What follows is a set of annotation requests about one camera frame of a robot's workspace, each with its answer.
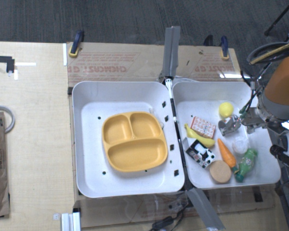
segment small red box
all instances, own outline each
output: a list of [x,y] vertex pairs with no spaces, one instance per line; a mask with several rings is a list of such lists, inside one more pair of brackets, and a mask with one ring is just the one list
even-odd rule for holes
[[212,139],[216,126],[211,122],[208,122],[202,118],[195,116],[193,118],[192,125],[190,128],[193,129],[200,136]]

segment green bottle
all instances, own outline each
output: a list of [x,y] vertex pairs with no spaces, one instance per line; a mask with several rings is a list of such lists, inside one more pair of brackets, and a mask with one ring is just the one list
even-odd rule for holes
[[240,171],[235,174],[237,182],[243,182],[245,175],[254,167],[255,157],[258,152],[255,149],[248,148],[239,163]]

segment beige tabletop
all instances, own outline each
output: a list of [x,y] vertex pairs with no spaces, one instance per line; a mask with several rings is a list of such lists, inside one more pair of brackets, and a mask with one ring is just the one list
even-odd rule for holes
[[[75,203],[67,66],[63,44],[0,42],[0,55],[19,66],[18,79],[0,63],[0,105],[15,115],[6,135],[10,215],[0,231],[59,231],[62,213]],[[220,214],[228,231],[287,230],[280,200],[268,209]],[[151,223],[96,227],[89,230],[150,229]],[[185,218],[177,230],[207,230],[200,217]]]

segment round wooden block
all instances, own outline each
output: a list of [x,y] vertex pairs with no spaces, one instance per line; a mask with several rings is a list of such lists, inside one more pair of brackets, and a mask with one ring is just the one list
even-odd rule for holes
[[231,169],[224,161],[217,160],[211,164],[210,174],[218,183],[226,183],[231,178]]

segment white plastic tray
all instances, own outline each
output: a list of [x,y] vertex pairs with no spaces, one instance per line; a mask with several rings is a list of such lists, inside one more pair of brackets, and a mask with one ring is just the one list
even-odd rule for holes
[[[72,97],[77,186],[83,195],[100,198],[172,193],[183,187],[182,159],[169,93],[164,85],[158,82],[86,81],[73,88]],[[163,131],[168,145],[166,161],[158,167],[140,172],[113,169],[103,149],[103,122],[119,113],[149,112],[150,109],[164,124]]]
[[[193,117],[198,116],[216,125],[213,139],[216,143],[210,149],[221,160],[217,139],[220,138],[232,151],[232,142],[236,136],[248,138],[250,146],[257,149],[258,157],[254,169],[245,176],[242,183],[236,182],[234,175],[226,184],[218,184],[210,176],[209,169],[203,169],[190,156],[185,154],[188,176],[192,184],[202,189],[226,188],[247,185],[273,184],[279,181],[281,176],[277,159],[270,153],[272,146],[269,133],[266,129],[257,128],[254,133],[247,134],[246,127],[241,126],[234,133],[224,137],[218,129],[221,120],[218,108],[222,102],[230,102],[234,106],[235,115],[239,116],[239,110],[250,98],[251,90],[244,82],[178,82],[172,89],[177,120],[182,140],[186,137],[184,124],[191,124]],[[258,103],[254,98],[253,107]]]

